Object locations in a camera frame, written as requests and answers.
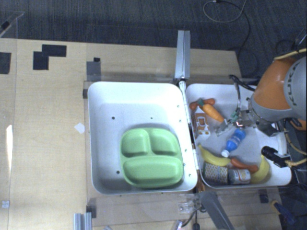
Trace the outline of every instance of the white sticker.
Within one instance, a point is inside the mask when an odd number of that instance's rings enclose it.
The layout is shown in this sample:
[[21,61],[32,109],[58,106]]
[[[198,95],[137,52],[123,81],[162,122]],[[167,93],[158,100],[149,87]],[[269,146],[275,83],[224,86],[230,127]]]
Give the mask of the white sticker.
[[85,126],[81,123],[78,123],[74,127],[80,134],[83,134],[85,132]]
[[9,201],[2,201],[2,208],[9,208],[10,202]]

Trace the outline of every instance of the green plate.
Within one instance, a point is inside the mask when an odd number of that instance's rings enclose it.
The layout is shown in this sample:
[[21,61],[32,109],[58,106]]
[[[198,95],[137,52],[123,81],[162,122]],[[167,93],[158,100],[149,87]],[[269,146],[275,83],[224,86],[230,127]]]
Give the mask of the green plate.
[[125,132],[120,142],[120,164],[125,180],[140,188],[171,186],[183,176],[178,139],[161,128]]

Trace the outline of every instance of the water bottle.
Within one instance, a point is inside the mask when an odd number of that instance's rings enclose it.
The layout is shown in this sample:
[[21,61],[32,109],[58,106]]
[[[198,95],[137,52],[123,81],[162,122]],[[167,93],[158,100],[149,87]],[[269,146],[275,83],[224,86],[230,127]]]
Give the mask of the water bottle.
[[245,131],[237,128],[235,132],[232,134],[231,138],[226,142],[226,147],[222,151],[221,155],[223,157],[228,158],[230,152],[238,148],[239,144],[245,138],[245,136],[246,136]]

